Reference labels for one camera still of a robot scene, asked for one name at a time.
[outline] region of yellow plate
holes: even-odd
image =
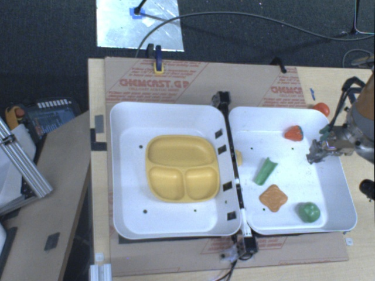
[[[220,188],[219,165],[214,147],[204,138],[162,135],[146,149],[148,185],[166,202],[202,202]]]

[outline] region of multimeter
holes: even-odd
[[[30,105],[13,104],[5,110],[5,119],[10,129],[24,124],[34,143],[45,134],[71,121],[81,113],[78,103],[72,98],[48,98],[36,100]]]

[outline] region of green toy vegetable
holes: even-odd
[[[315,222],[321,216],[321,211],[316,204],[307,202],[299,206],[298,214],[304,222]]]
[[[270,158],[267,157],[254,182],[258,185],[263,185],[276,166],[277,163],[270,161]]]

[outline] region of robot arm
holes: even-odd
[[[353,84],[359,85],[360,88],[351,87]],[[345,82],[342,90],[334,118],[320,131],[320,140],[313,140],[311,144],[310,153],[307,154],[310,164],[321,162],[329,155],[351,155],[354,151],[374,163],[374,72],[366,86],[353,77]],[[345,108],[346,122],[342,126],[334,126],[347,97],[352,107]]]

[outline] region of black floor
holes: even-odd
[[[374,3],[360,0],[358,29],[374,32]],[[249,12],[329,37],[366,36],[349,34],[354,0],[178,0],[178,4],[180,14]],[[278,56],[287,66],[341,67],[349,50],[374,53],[374,37],[338,42],[244,16],[186,18],[182,33],[185,52],[165,53],[164,58],[269,64]],[[97,47],[96,0],[0,0],[0,114],[4,117],[12,102],[61,96],[75,98],[85,111],[87,59],[134,54],[134,50]],[[345,65],[365,55],[353,52]],[[87,277],[88,206],[86,202],[70,260],[76,266],[69,266],[74,270],[67,272],[66,280]]]

